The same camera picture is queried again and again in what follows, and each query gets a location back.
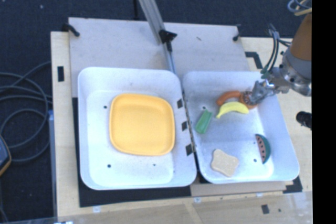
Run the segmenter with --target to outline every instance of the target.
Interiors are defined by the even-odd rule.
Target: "white tray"
[[[220,119],[216,100],[226,91],[251,90],[259,72],[190,72],[183,87],[191,121],[196,155],[201,174],[214,184],[287,181],[299,174],[299,163],[288,134],[277,96],[266,98],[248,114],[227,113]],[[213,113],[205,134],[198,134],[195,125],[204,109]],[[267,138],[271,146],[270,159],[262,164],[256,134]],[[239,159],[232,177],[211,168],[213,151],[220,149]]]
[[[135,156],[117,151],[109,140],[109,111],[115,96],[141,93],[161,97],[173,108],[175,146],[163,156]],[[166,70],[89,67],[78,76],[80,174],[92,189],[182,187],[196,177],[179,78]]]

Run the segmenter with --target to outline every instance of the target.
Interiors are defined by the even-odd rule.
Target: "brown sausage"
[[[221,106],[229,98],[239,98],[242,93],[240,91],[228,91],[223,93],[216,101],[216,104]]]

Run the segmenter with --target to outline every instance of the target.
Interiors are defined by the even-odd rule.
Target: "black floor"
[[[292,37],[302,18],[287,10],[290,0],[157,0],[165,22],[240,25],[243,36],[267,36],[272,23],[282,37]],[[43,123],[46,104],[41,100],[14,99],[27,94],[22,89],[6,89],[17,78],[39,64],[50,61],[50,32],[59,31],[68,17],[134,19],[132,0],[0,0],[0,127],[11,147],[34,135]],[[50,66],[29,76],[46,94],[51,92]],[[38,91],[29,82],[18,84]],[[6,118],[16,113],[6,122]],[[13,148],[13,158],[38,153],[48,141],[45,124],[36,139]],[[0,202],[9,221],[51,217],[51,172],[49,149],[32,162],[13,164],[2,175]]]

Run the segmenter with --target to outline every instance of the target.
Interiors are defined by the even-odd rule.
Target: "black device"
[[[12,157],[10,155],[8,146],[5,140],[0,135],[0,176],[6,171],[12,162]]]

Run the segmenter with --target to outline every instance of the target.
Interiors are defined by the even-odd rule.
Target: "robotic hand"
[[[270,25],[269,33],[274,40],[273,53],[270,61],[261,71],[261,78],[264,81],[256,81],[252,91],[243,93],[243,100],[247,105],[256,105],[268,96],[280,92],[287,93],[290,89],[304,96],[311,96],[309,85],[311,83],[312,9],[306,5],[308,1],[311,0],[292,0],[288,3],[288,9],[295,15],[305,14],[291,44],[282,41],[279,33]],[[291,7],[293,3],[297,5],[296,8]],[[288,49],[283,54],[280,66],[274,67],[279,43],[287,46]]]

